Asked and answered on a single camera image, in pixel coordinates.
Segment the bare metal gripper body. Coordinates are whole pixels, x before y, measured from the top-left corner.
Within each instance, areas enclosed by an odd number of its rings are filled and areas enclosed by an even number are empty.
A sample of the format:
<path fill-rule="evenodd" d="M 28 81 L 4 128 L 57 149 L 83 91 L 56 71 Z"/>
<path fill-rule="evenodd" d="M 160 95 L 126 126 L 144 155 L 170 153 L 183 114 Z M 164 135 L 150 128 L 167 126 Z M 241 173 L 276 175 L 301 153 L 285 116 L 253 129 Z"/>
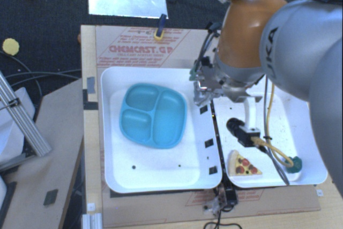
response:
<path fill-rule="evenodd" d="M 240 98 L 243 96 L 243 82 L 239 77 L 241 69 L 223 64 L 201 65 L 196 63 L 191 69 L 191 81 L 199 82 L 200 89 L 213 91 L 214 98 Z"/>

